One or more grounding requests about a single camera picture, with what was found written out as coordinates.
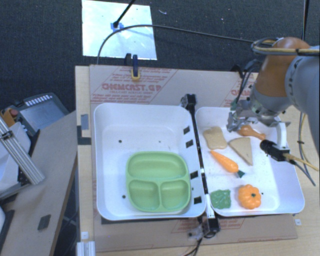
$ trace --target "green toy vegetable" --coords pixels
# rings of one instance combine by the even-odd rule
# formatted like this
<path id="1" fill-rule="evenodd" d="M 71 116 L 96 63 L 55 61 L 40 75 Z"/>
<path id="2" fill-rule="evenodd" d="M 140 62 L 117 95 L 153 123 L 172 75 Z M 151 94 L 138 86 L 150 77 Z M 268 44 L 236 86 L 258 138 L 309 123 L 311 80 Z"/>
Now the green toy vegetable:
<path id="1" fill-rule="evenodd" d="M 216 209 L 225 209 L 231 207 L 230 190 L 216 190 L 210 194 L 212 206 Z"/>

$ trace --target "orange carrot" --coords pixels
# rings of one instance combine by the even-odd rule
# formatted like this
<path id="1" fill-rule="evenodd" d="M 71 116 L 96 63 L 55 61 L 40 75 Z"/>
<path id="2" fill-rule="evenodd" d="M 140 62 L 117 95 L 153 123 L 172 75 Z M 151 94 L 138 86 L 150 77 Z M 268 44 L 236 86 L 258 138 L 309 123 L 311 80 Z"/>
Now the orange carrot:
<path id="1" fill-rule="evenodd" d="M 239 166 L 235 161 L 213 150 L 210 153 L 228 172 L 237 173 L 239 171 Z"/>

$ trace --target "white tray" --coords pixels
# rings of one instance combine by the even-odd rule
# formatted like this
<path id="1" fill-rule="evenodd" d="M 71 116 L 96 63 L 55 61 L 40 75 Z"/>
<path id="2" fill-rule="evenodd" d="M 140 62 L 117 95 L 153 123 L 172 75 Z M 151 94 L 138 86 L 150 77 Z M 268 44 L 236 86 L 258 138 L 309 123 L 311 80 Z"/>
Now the white tray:
<path id="1" fill-rule="evenodd" d="M 102 217 L 112 221 L 194 218 L 205 211 L 194 128 L 187 110 L 180 106 L 104 103 L 95 109 L 93 116 L 97 208 Z M 193 145 L 186 147 L 190 141 Z M 126 163 L 131 155 L 141 151 L 179 154 L 189 173 L 198 173 L 190 180 L 191 199 L 187 207 L 177 212 L 143 212 L 131 205 L 126 188 Z"/>
<path id="2" fill-rule="evenodd" d="M 226 172 L 210 154 L 203 132 L 214 126 L 222 129 L 227 142 L 241 136 L 237 132 L 227 131 L 227 118 L 229 108 L 202 107 L 196 112 L 196 123 L 201 145 L 203 165 L 206 174 L 208 192 L 216 190 L 231 191 L 231 207 L 226 209 L 214 209 L 218 214 L 226 217 L 248 215 L 272 215 L 295 214 L 303 210 L 305 199 L 292 164 L 277 162 L 260 149 L 258 138 L 251 138 L 253 166 L 245 161 L 229 146 L 216 152 L 229 157 L 239 165 L 239 169 L 245 172 L 242 178 L 234 173 Z M 269 128 L 260 122 L 251 125 L 259 133 L 266 134 L 266 139 L 277 142 L 276 128 Z M 251 184 L 257 187 L 261 195 L 261 206 L 248 210 L 240 206 L 238 201 L 238 189 L 240 186 Z"/>

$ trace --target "toy food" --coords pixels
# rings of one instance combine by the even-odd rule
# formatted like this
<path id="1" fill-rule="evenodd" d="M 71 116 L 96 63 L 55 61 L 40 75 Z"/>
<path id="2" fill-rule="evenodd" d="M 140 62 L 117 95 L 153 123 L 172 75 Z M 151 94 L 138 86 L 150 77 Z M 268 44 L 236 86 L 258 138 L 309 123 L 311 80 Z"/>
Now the toy food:
<path id="1" fill-rule="evenodd" d="M 260 140 L 265 140 L 266 139 L 266 135 L 264 133 L 258 133 L 256 132 L 254 129 L 252 129 L 252 127 L 250 125 L 244 125 L 240 128 L 240 130 L 238 131 L 238 133 L 241 136 L 253 136 L 256 137 Z"/>
<path id="2" fill-rule="evenodd" d="M 250 166 L 253 166 L 251 140 L 248 137 L 235 138 L 229 146 Z"/>
<path id="3" fill-rule="evenodd" d="M 235 161 L 213 150 L 211 150 L 210 153 L 229 173 L 237 173 L 240 178 L 245 174 L 239 170 L 239 166 Z"/>
<path id="4" fill-rule="evenodd" d="M 254 209 L 261 205 L 261 194 L 259 189 L 247 184 L 238 190 L 238 199 L 241 205 L 246 209 Z"/>
<path id="5" fill-rule="evenodd" d="M 227 147 L 227 142 L 219 126 L 205 130 L 203 136 L 208 148 L 211 150 L 223 150 Z"/>
<path id="6" fill-rule="evenodd" d="M 225 209 L 231 207 L 230 190 L 216 190 L 210 194 L 211 204 L 216 209 Z"/>

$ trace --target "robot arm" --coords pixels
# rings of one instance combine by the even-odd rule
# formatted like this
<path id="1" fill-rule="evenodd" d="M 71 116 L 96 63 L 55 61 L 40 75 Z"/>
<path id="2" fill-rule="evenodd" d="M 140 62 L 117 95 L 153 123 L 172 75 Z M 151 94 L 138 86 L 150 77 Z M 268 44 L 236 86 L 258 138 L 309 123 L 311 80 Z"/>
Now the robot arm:
<path id="1" fill-rule="evenodd" d="M 304 41 L 286 37 L 274 49 L 309 49 Z M 294 105 L 306 113 L 319 154 L 319 46 L 317 56 L 268 55 L 251 90 L 250 98 L 239 100 L 235 112 L 229 113 L 227 129 L 237 131 L 248 123 L 262 122 L 279 126 L 279 113 Z"/>

